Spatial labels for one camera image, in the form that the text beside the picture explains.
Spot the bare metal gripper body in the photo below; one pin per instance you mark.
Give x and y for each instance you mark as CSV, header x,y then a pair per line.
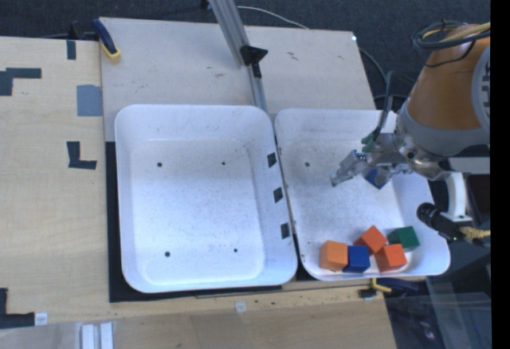
x,y
398,152

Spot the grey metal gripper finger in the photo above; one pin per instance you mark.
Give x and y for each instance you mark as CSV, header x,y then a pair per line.
x,y
394,171
347,169

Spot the blue cube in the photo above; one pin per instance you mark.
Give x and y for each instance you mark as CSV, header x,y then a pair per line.
x,y
358,258
373,177

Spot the green cube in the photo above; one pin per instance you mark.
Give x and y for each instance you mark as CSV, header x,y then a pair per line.
x,y
405,237

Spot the white plastic tray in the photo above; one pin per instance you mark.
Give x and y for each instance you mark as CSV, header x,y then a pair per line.
x,y
342,212
199,200

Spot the orange cube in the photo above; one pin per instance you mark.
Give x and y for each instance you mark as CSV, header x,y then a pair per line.
x,y
334,255
391,257
373,238

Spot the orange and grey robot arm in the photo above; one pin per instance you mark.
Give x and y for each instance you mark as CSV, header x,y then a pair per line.
x,y
446,100

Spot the black cylinder on white bracket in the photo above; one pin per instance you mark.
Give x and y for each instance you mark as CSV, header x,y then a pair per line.
x,y
438,216

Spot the pale wood board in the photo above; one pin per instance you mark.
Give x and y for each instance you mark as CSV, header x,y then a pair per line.
x,y
171,68

